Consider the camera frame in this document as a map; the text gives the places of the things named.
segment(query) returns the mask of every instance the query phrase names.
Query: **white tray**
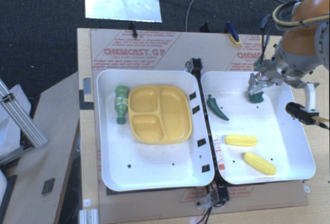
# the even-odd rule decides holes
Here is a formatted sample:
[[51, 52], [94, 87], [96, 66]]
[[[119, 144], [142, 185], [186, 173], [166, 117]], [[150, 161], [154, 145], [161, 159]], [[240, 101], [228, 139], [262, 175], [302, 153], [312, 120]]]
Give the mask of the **white tray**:
[[[192, 134], [182, 143], [150, 145], [137, 140], [126, 124], [116, 123], [115, 88], [130, 90], [141, 85], [168, 84], [180, 88], [187, 96], [192, 114]], [[97, 77], [98, 114], [100, 116], [102, 177], [114, 191], [205, 186], [214, 177], [214, 166], [198, 83], [184, 71], [105, 70]], [[205, 139], [198, 146], [198, 141]]]
[[[202, 78], [205, 98], [211, 94], [229, 121], [208, 109], [214, 146], [221, 176], [232, 184], [309, 179], [315, 163], [303, 126], [285, 111], [294, 101], [289, 85], [264, 89], [264, 101], [248, 100], [249, 72], [207, 72]], [[249, 134], [258, 138], [254, 147], [237, 147], [224, 143], [227, 134]], [[273, 163], [277, 172], [267, 176], [245, 163], [242, 155], [254, 152]]]

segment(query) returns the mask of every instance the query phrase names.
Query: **toy cucumber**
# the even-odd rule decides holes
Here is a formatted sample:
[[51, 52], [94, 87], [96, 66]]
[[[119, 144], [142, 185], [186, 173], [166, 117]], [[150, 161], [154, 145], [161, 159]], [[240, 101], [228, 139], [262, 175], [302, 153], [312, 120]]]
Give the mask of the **toy cucumber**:
[[208, 99], [206, 103], [216, 116], [224, 120], [229, 120], [228, 117], [225, 114], [223, 114], [223, 112], [220, 110], [220, 108], [217, 105], [216, 99], [212, 98], [211, 94], [208, 94]]

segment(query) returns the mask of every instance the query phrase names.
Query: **bottle label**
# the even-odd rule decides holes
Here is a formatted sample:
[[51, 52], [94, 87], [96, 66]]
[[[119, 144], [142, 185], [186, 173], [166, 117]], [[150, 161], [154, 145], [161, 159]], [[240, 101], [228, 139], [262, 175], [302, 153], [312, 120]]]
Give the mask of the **bottle label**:
[[128, 105], [128, 100], [127, 100], [127, 98], [122, 98], [122, 97], [117, 97], [117, 98], [115, 98], [115, 102], [114, 102], [114, 104], [115, 105], [121, 105], [121, 104], [123, 104], [123, 105]]

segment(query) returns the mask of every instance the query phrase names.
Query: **blue object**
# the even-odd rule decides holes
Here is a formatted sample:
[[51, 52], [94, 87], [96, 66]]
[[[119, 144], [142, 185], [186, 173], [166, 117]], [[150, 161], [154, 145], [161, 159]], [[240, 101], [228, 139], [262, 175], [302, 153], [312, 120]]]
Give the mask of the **blue object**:
[[226, 23], [226, 29], [230, 32], [230, 34], [232, 35], [234, 41], [236, 43], [240, 43], [240, 40], [239, 40], [239, 36], [238, 36], [238, 33], [237, 33], [237, 30], [235, 28], [235, 26], [230, 22], [228, 21]]

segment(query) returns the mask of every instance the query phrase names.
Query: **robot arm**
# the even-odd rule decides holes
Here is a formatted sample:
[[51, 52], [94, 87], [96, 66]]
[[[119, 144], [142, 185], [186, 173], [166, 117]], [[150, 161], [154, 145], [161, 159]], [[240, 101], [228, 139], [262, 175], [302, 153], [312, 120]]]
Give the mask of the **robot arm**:
[[[306, 124], [323, 126], [314, 118], [309, 120], [310, 117], [318, 116], [315, 111], [314, 88], [319, 83], [305, 83], [301, 78], [319, 65], [329, 70], [329, 3], [329, 0], [302, 0], [300, 3], [280, 5], [274, 10], [272, 17], [275, 26], [285, 32], [272, 59], [260, 58], [258, 73], [250, 75], [248, 92], [251, 102], [263, 100], [262, 89], [285, 82], [294, 88], [304, 89], [306, 94], [305, 106], [293, 105], [291, 102], [286, 108], [287, 112]], [[291, 21], [285, 22], [279, 17], [281, 9], [288, 5], [294, 7]]]

